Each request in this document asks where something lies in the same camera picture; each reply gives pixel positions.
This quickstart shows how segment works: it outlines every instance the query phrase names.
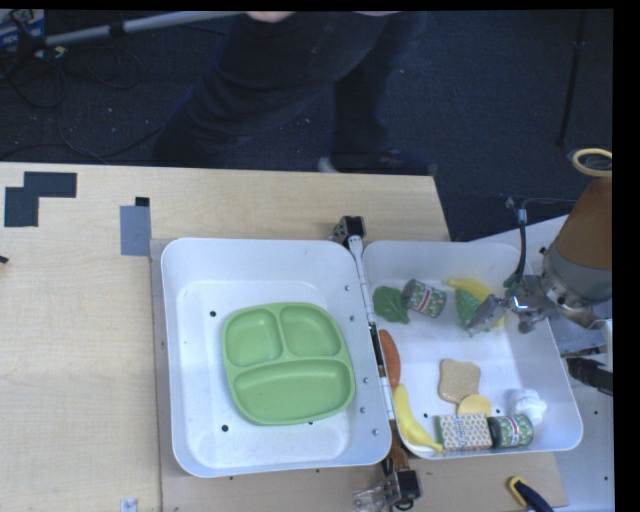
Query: dark carpet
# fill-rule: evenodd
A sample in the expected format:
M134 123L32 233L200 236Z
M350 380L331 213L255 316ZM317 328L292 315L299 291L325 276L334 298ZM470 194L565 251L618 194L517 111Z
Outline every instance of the dark carpet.
M47 9L45 30L167 12ZM27 60L0 81L0 160L153 165L158 129L228 26L220 18L145 30ZM0 49L0 70L14 57ZM570 152L612 150L613 9L434 11L393 78L385 113L397 147L438 164L452 240L514 229L509 198L516 206L544 199L531 201L529 223L569 213L591 179L573 168ZM297 119L230 153L225 167L315 171L332 120L327 91Z

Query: person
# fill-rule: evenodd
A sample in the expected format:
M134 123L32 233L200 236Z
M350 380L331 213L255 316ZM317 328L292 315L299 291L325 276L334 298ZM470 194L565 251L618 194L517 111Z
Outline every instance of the person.
M425 11L247 11L179 102L154 164L216 168L225 152L283 126L333 87L335 127L322 172L434 175L397 149L381 114L389 79L425 29Z

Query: wooden table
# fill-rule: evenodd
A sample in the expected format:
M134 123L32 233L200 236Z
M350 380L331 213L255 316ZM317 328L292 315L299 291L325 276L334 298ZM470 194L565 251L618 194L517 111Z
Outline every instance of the wooden table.
M40 173L55 173L53 193L27 183L49 177ZM72 196L56 190L58 177L75 180ZM125 213L148 203L153 239L326 239L357 215L365 242L446 241L432 178L0 163L0 184L1 510L337 512L376 482L378 466L209 480L162 472L150 259L130 254L140 233ZM34 192L21 210L35 209L29 225L16 202ZM567 504L552 453L411 460L416 511L521 510L506 487L516 474Z

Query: patterned can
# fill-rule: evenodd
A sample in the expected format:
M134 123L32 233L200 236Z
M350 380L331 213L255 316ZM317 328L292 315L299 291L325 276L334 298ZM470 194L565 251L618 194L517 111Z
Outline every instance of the patterned can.
M402 291L402 305L423 315L437 317L447 300L446 292L422 283L417 279L409 281Z
M533 441L533 424L525 414L487 418L493 448L527 446Z

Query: green divided plate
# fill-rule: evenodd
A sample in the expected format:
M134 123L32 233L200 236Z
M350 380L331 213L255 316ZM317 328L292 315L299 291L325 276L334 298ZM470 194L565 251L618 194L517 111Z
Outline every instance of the green divided plate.
M353 399L353 367L342 332L314 304L236 311L224 324L222 353L233 400L255 424L319 420Z

